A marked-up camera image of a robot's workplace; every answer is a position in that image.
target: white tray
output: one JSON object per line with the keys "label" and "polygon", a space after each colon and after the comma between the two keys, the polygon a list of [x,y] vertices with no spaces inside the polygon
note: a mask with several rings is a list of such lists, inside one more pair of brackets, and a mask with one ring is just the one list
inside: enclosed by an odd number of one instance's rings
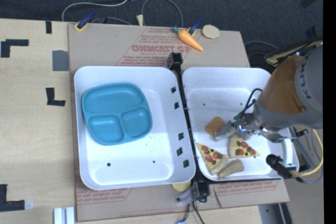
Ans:
{"label": "white tray", "polygon": [[[114,189],[189,181],[196,167],[177,79],[161,67],[83,67],[75,74],[80,176],[91,189]],[[117,82],[138,86],[151,115],[150,133],[119,145],[93,140],[81,99],[90,88]]]}
{"label": "white tray", "polygon": [[[183,73],[183,84],[187,99],[188,113],[196,142],[211,147],[223,154],[227,153],[228,139],[215,141],[204,127],[216,116],[224,122],[232,120],[245,106],[253,89],[263,89],[270,74],[259,68],[188,68]],[[281,135],[289,137],[288,129],[283,129]],[[254,147],[260,156],[256,158],[241,158],[245,170],[232,174],[224,180],[255,180],[280,178],[275,170],[266,164],[268,154],[284,156],[284,152],[293,152],[292,164],[298,167],[298,159],[293,145],[283,148],[281,143],[272,143],[261,135],[252,135],[248,143]],[[211,175],[196,148],[199,168],[208,179],[223,181],[217,175]]]}

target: blue plate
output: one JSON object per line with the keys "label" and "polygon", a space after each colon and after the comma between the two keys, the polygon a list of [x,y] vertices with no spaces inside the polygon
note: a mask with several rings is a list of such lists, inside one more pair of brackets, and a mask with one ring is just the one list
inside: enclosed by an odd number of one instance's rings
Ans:
{"label": "blue plate", "polygon": [[147,100],[139,87],[131,83],[112,83],[87,90],[82,110],[91,136],[102,145],[140,139],[152,128]]}

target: black hole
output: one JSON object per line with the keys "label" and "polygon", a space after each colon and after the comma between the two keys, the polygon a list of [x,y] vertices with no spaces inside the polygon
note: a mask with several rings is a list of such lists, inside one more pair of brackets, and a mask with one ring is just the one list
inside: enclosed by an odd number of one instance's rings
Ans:
{"label": "black hole", "polygon": [[177,155],[180,156],[180,155],[183,153],[183,150],[182,150],[182,148],[180,147],[176,152],[177,152]]}
{"label": "black hole", "polygon": [[183,162],[183,168],[186,168],[189,166],[189,161],[186,159],[184,162]]}

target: pepperoni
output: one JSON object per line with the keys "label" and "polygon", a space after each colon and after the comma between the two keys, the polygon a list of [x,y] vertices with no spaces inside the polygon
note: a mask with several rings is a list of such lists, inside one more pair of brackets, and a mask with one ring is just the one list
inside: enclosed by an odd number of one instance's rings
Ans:
{"label": "pepperoni", "polygon": [[221,153],[215,151],[215,152],[214,152],[214,158],[215,158],[215,159],[221,159],[221,158],[223,158],[223,155],[222,155]]}
{"label": "pepperoni", "polygon": [[242,156],[244,151],[241,148],[236,149],[236,156]]}
{"label": "pepperoni", "polygon": [[240,144],[242,148],[248,148],[248,144],[245,141],[242,141]]}
{"label": "pepperoni", "polygon": [[213,159],[212,159],[212,157],[211,157],[210,155],[206,155],[206,156],[205,156],[205,160],[206,160],[207,162],[210,162],[210,163],[212,163],[212,161],[213,161]]}

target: yellow round object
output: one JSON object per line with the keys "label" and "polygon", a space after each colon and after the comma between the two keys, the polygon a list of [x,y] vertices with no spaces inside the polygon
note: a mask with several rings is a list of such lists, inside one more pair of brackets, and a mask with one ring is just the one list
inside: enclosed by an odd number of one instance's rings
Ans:
{"label": "yellow round object", "polygon": [[219,29],[213,25],[205,25],[202,34],[208,38],[217,38],[220,35]]}
{"label": "yellow round object", "polygon": [[184,183],[176,183],[176,184],[172,184],[173,188],[176,189],[177,191],[183,192],[186,191],[187,189],[189,189],[191,185],[191,181],[187,181]]}

